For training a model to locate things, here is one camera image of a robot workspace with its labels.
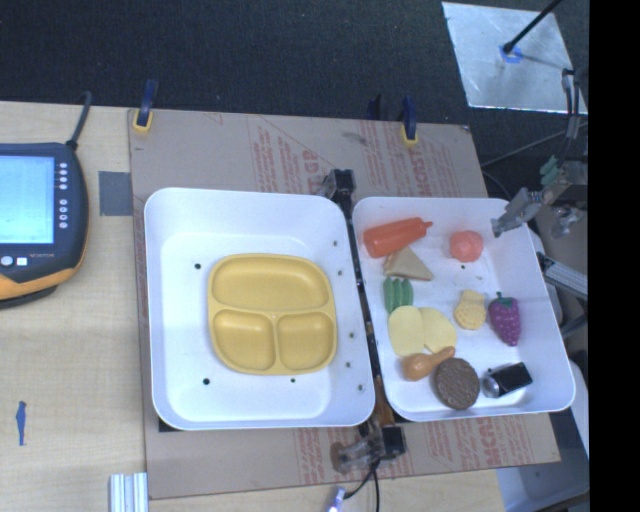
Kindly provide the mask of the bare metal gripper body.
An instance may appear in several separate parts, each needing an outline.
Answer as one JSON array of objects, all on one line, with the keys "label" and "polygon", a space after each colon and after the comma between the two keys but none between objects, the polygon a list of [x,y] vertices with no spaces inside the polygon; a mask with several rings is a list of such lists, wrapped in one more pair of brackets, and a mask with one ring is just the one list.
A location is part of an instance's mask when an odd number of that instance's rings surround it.
[{"label": "bare metal gripper body", "polygon": [[542,189],[547,205],[585,205],[588,201],[588,164],[568,160]]}]

